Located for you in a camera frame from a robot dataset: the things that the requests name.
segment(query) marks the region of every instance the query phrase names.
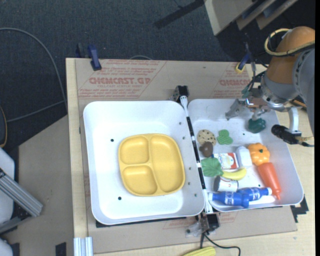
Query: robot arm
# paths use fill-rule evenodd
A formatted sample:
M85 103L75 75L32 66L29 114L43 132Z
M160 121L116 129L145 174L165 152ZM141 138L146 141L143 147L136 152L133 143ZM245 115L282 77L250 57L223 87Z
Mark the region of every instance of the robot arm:
M276 50L271 51L270 40L279 33L285 34ZM286 107L286 104L297 96L304 100L314 136L315 30L306 26L279 29L266 39L264 48L268 54L272 55L272 59L261 75L260 86L253 88L252 83L249 88L246 88L245 100L236 100L225 116L230 119L247 107L253 112L250 121L258 122L259 119L261 120L260 115L270 110L288 112L290 128L275 125L271 131L287 143L303 144L297 140L301 137L298 131L297 109Z

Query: red bottle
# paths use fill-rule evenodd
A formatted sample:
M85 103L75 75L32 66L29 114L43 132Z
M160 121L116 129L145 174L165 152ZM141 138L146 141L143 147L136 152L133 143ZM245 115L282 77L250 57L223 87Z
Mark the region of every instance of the red bottle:
M265 186L270 187L272 189L272 194L280 200L282 189L274 164L272 162L265 162L260 164L257 168Z

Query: blue bottle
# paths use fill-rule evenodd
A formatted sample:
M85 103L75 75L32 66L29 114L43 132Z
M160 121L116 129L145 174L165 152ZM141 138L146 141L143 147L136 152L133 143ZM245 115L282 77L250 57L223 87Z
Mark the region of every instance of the blue bottle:
M237 190L238 193L247 194L249 196L249 201L255 201L260 199L262 196L269 196L272 194L272 189L270 187L246 187Z
M227 206L249 207L249 195L246 193L224 191L220 193L208 193L209 200L220 201Z

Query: orange pumpkin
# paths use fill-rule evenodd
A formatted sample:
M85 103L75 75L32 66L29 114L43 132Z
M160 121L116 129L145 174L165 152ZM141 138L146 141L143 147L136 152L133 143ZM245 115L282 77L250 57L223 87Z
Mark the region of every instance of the orange pumpkin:
M250 152L250 156L253 164L255 164L256 166L259 166L264 163L269 163L270 152L266 146L258 142L258 143L250 144L247 148Z

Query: yellow banana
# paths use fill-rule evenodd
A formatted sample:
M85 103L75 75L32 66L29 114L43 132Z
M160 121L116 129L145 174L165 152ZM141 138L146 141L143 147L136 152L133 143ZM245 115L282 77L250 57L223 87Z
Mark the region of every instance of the yellow banana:
M236 180L239 181L243 179L247 174L247 169L245 167L241 167L236 171L224 171L222 170L223 174L222 177L225 177L227 179Z

